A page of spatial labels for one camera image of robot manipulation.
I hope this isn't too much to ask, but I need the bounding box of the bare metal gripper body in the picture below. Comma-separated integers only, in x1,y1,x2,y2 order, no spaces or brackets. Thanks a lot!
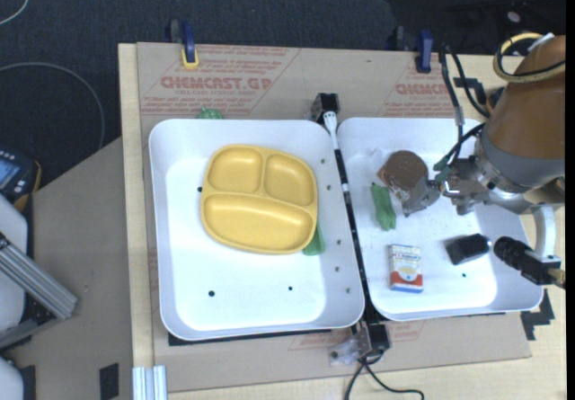
441,158,544,216

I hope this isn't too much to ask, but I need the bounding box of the brown round biscuit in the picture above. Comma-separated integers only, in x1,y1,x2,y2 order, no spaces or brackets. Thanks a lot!
376,149,429,202

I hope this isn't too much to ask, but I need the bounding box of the green toy vegetable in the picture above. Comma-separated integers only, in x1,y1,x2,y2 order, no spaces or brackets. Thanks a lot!
301,221,327,258
195,105,226,121
369,182,398,233

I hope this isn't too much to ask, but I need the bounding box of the black rounded box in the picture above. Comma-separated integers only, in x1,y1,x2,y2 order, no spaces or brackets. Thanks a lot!
445,233,491,266

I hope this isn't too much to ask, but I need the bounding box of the white and orange carton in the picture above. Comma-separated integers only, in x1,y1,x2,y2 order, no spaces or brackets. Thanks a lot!
386,243,425,294

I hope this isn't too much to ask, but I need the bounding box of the thin black and white rod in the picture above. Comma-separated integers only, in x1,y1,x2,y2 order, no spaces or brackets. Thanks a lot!
323,111,374,325

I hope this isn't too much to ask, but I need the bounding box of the white plastic tray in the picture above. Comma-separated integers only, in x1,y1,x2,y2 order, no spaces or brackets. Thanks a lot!
147,118,366,342
335,116,545,323

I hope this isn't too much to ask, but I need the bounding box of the yellow divided plate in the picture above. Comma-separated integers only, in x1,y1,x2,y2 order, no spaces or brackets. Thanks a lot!
199,143,320,256

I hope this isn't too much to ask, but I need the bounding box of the brown cardboard board red print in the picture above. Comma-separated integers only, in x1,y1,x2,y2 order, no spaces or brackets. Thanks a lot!
136,41,545,393

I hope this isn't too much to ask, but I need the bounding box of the black cylinder on white bracket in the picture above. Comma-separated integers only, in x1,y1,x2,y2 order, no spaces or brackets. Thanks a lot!
492,204,565,289

